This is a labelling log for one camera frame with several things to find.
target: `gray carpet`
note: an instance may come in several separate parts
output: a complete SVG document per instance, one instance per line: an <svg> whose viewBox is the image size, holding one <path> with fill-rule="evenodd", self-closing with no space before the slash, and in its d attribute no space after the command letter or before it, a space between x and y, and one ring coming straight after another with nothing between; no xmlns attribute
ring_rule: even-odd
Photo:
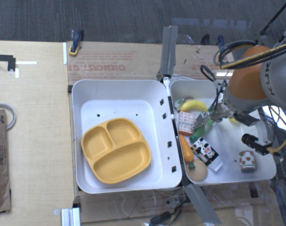
<svg viewBox="0 0 286 226"><path fill-rule="evenodd" d="M163 28L179 26L178 43L259 40L272 47L286 30L286 0L0 0L0 40L162 43Z"/></svg>

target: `yellow plate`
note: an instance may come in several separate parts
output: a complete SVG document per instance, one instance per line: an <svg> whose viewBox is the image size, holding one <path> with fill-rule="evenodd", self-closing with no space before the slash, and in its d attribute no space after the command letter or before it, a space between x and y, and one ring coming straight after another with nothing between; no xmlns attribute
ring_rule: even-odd
<svg viewBox="0 0 286 226"><path fill-rule="evenodd" d="M144 136L126 118L112 119L89 129L82 137L81 146L95 176L107 184L127 180L151 162Z"/></svg>

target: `banana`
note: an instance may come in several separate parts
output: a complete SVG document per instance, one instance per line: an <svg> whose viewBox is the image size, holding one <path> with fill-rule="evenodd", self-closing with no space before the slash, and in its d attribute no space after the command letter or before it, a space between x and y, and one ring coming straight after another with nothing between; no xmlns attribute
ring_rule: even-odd
<svg viewBox="0 0 286 226"><path fill-rule="evenodd" d="M189 111L189 110L200 110L200 111L204 111L207 112L208 108L206 106L206 104L203 101L200 100L188 100L186 102L184 102L181 106L180 106L180 111Z"/></svg>

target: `carrot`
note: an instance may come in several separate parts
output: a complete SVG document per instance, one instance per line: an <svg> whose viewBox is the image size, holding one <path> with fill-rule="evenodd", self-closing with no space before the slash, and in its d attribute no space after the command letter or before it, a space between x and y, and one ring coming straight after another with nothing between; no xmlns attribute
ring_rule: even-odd
<svg viewBox="0 0 286 226"><path fill-rule="evenodd" d="M193 161L193 158L194 158L193 151L191 147L189 146L189 143L187 142L187 140L184 138L182 134L180 134L180 145L181 145L182 154L184 156L185 162Z"/></svg>

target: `wooden table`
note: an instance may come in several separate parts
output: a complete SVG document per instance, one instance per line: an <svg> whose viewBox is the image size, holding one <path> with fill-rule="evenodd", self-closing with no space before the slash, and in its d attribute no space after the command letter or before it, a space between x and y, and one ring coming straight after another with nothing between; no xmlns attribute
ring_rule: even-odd
<svg viewBox="0 0 286 226"><path fill-rule="evenodd" d="M15 126L8 131L11 211L0 213L0 226L59 226L61 209L71 208L78 196L63 43L0 41L0 54L13 55L16 61L37 62L19 65L18 79L15 73L9 74L6 62L0 62L0 103L11 105L17 116ZM215 211L224 225L245 225L239 220L245 216L256 224L261 221L283 225L273 191L268 182L262 185L266 198L259 198L262 201L254 206L217 206ZM142 225L149 218L85 225ZM181 222L203 225L196 212L181 214L178 223Z"/></svg>

